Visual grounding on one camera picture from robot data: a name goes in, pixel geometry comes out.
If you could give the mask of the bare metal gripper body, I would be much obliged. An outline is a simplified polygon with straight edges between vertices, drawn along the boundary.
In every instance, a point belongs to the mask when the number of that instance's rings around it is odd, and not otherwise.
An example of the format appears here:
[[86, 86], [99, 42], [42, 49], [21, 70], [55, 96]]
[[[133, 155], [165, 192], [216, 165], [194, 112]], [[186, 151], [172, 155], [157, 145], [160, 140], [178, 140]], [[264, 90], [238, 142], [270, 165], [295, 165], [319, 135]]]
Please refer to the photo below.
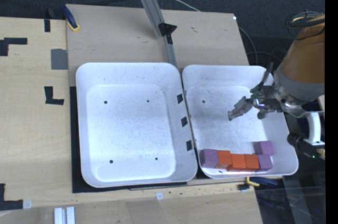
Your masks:
[[267, 109], [268, 114], [286, 112], [296, 118], [303, 118], [309, 114], [309, 111], [302, 107], [306, 102], [290, 96], [281, 86], [257, 85], [250, 93], [253, 106], [258, 110]]

